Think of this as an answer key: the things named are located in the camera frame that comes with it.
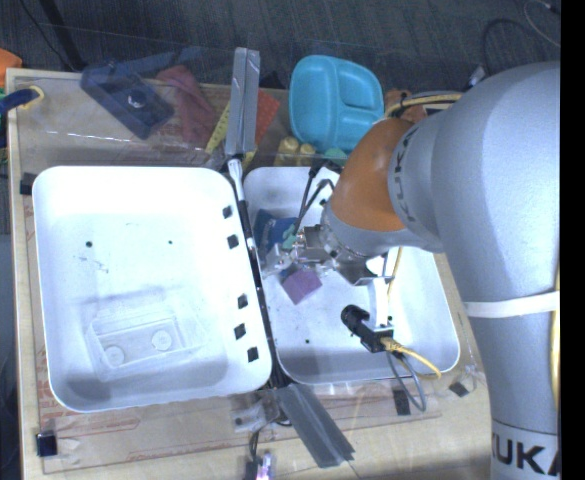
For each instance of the small black block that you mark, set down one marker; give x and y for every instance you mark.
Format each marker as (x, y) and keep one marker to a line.
(47, 444)

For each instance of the orange toy building plate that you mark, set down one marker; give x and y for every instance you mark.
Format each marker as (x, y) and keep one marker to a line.
(267, 115)

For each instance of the blue divided plate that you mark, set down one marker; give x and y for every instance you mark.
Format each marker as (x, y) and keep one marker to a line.
(334, 100)

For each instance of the black cylinder on white bracket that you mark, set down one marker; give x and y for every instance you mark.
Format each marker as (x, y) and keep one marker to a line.
(364, 325)

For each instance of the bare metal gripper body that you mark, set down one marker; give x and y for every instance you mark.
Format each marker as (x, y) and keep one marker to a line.
(344, 260)

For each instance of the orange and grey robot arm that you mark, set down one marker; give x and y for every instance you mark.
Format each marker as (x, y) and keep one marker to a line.
(492, 178)

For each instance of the clear plastic container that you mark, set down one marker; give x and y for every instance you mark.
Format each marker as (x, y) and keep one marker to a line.
(137, 340)

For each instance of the white plastic tray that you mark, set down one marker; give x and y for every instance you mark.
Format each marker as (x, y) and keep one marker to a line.
(142, 278)
(332, 338)

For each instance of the orange toy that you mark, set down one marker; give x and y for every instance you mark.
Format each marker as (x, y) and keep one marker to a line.
(1, 65)

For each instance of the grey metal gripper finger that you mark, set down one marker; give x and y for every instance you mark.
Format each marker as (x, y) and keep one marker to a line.
(273, 258)
(292, 264)

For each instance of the yellow toy strip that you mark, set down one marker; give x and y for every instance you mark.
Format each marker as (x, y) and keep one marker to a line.
(219, 128)

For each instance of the dark blue box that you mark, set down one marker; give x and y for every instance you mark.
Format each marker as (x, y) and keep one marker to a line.
(127, 99)

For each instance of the blue carton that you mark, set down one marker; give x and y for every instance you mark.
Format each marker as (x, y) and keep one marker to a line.
(266, 227)

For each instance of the yellow toy building block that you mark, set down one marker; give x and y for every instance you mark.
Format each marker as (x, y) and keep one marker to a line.
(296, 149)

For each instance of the red cloth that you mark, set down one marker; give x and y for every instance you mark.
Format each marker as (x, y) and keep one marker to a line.
(189, 105)

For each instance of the purple cube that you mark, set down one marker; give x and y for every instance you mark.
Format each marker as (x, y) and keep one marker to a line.
(302, 285)

